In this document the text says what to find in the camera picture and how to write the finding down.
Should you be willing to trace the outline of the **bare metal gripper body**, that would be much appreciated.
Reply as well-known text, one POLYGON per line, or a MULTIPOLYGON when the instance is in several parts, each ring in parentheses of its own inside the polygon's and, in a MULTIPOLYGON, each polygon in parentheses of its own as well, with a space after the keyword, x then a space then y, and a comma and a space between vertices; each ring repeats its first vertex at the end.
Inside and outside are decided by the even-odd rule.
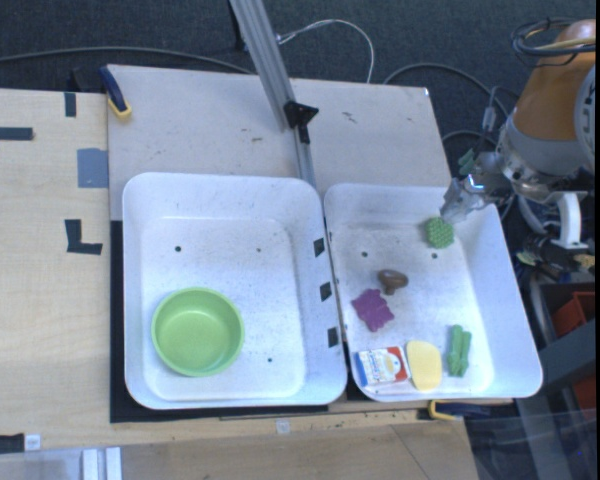
POLYGON ((471 188, 493 200, 516 194, 542 202, 551 193, 550 183, 517 153, 480 153, 471 172, 471 188))

